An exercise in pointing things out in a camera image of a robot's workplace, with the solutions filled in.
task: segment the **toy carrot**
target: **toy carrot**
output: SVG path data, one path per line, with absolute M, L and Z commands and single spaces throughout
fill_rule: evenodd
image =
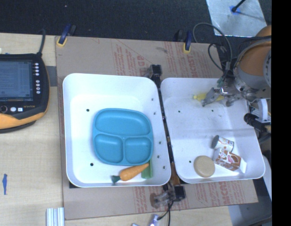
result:
M 119 176 L 112 176 L 112 181 L 113 181 L 113 183 L 116 183 L 119 180 L 128 181 L 128 180 L 134 178 L 135 176 L 137 176 L 139 173 L 141 173 L 148 166 L 149 166 L 149 163 L 147 162 L 146 164 L 123 169 L 123 170 L 121 170 Z

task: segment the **chocolate package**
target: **chocolate package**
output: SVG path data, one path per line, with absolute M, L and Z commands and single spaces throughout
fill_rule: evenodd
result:
M 222 148 L 215 150 L 213 161 L 215 164 L 220 165 L 228 170 L 240 171 L 242 173 L 245 173 L 247 165 L 241 156 Z

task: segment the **tan round lid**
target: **tan round lid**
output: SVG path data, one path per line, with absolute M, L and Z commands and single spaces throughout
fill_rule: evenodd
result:
M 198 156 L 193 163 L 194 170 L 203 178 L 208 178 L 215 172 L 215 164 L 210 157 Z

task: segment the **blue divided tray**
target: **blue divided tray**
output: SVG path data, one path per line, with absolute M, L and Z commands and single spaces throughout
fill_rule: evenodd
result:
M 102 109 L 95 115 L 92 133 L 95 154 L 104 163 L 136 166 L 152 156 L 152 126 L 139 111 Z

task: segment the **wooden table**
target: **wooden table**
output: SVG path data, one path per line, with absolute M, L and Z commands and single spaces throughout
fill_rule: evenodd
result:
M 0 33 L 2 53 L 39 50 L 41 35 Z M 56 66 L 55 36 L 46 36 L 46 65 Z M 3 177 L 7 174 L 7 194 Z M 51 87 L 47 114 L 30 127 L 0 134 L 0 226 L 45 226 L 46 209 L 63 207 L 57 87 Z M 151 213 L 66 220 L 66 226 L 147 226 Z M 159 226 L 166 226 L 164 217 Z M 171 211 L 171 225 L 230 226 L 227 206 Z

